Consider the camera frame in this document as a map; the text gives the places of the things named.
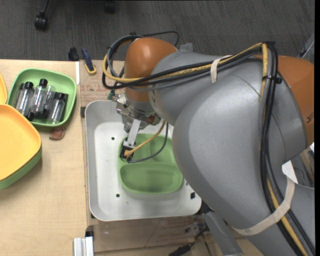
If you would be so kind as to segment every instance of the yellow plate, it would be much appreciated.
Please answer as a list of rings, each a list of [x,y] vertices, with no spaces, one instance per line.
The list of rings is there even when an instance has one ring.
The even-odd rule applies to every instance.
[[[34,126],[14,107],[0,104],[0,181],[19,171],[40,147]]]
[[[0,73],[0,104],[5,104],[8,99],[5,81]]]

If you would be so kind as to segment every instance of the carpeted floor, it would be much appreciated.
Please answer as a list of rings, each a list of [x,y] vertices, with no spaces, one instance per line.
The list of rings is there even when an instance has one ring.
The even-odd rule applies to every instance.
[[[195,52],[236,54],[275,41],[279,55],[297,56],[315,33],[315,0],[115,1],[50,0],[46,31],[34,26],[41,0],[0,0],[0,59],[67,61],[68,51],[87,48],[103,59],[116,39],[175,30]],[[174,43],[174,34],[160,36]],[[116,59],[124,59],[124,51]]]

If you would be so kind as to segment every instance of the white tape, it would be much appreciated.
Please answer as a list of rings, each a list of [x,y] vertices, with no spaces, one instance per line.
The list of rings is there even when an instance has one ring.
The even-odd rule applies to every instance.
[[[217,72],[217,68],[218,68],[218,63],[221,59],[224,59],[224,58],[227,58],[227,57],[230,57],[231,55],[226,55],[226,56],[223,56],[221,58],[217,58],[213,61],[212,65],[211,65],[211,69],[210,69],[210,74],[211,74],[211,81],[212,83],[214,84],[216,81],[217,81],[217,75],[218,75],[218,72]]]
[[[285,216],[285,214],[289,211],[291,207],[291,201],[295,193],[295,183],[288,177],[286,179],[287,179],[287,184],[286,184],[285,197],[283,199],[283,202],[271,215],[269,215],[269,217],[265,218],[264,220],[254,225],[253,227],[245,228],[245,229],[236,229],[236,228],[233,228],[233,229],[237,231],[240,235],[253,236],[253,235],[259,234],[260,232],[266,230],[267,228],[271,227],[273,224],[276,224],[278,221],[280,221],[281,218]]]

